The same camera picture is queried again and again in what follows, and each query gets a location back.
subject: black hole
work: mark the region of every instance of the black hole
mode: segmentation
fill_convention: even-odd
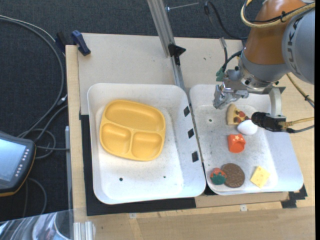
[[[189,130],[189,131],[188,131],[189,139],[190,139],[193,135],[195,135],[194,129]]]
[[[188,106],[185,107],[185,109],[183,110],[184,116],[186,117],[187,115],[189,115],[190,113],[190,109]]]
[[[198,152],[195,151],[192,153],[192,162],[196,162],[199,160]]]

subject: white tray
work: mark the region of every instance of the white tray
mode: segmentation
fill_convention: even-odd
[[[203,193],[206,178],[188,107],[186,93],[175,85],[97,83],[87,93],[93,190],[105,204],[196,197]],[[166,122],[164,146],[152,161],[117,157],[100,144],[99,128],[105,106],[116,99],[144,103],[159,109]],[[192,153],[198,154],[195,160]]]
[[[254,135],[244,135],[244,151],[231,153],[228,149],[228,135],[239,132],[235,125],[227,125],[228,106],[224,109],[214,108],[214,93],[215,85],[196,85],[190,90],[205,176],[210,189],[219,195],[299,190],[304,180],[289,134],[259,127]],[[271,109],[268,95],[250,94],[249,98],[239,99],[234,104],[249,117],[256,111],[269,113]],[[212,170],[227,163],[242,168],[245,174],[242,186],[230,188],[212,183]],[[262,188],[250,181],[257,166],[271,173]]]

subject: yellow plate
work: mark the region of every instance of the yellow plate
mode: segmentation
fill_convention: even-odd
[[[99,135],[108,153],[150,161],[157,158],[164,147],[166,120],[153,106],[117,99],[106,105]]]

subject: toy pizza slice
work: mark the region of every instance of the toy pizza slice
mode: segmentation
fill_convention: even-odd
[[[234,104],[231,104],[226,111],[226,123],[228,126],[236,126],[248,119],[249,117]]]

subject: robotic arm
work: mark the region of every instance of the robotic arm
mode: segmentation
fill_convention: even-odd
[[[238,66],[220,72],[222,84],[215,87],[213,106],[222,109],[247,98],[249,93],[269,94],[271,113],[254,113],[252,122],[270,131],[281,131],[279,122],[286,120],[281,116],[284,87],[274,85],[289,72],[315,84],[315,3],[264,0],[252,23],[245,17],[245,8],[252,1],[248,0],[241,10],[242,21],[251,27],[247,42]]]

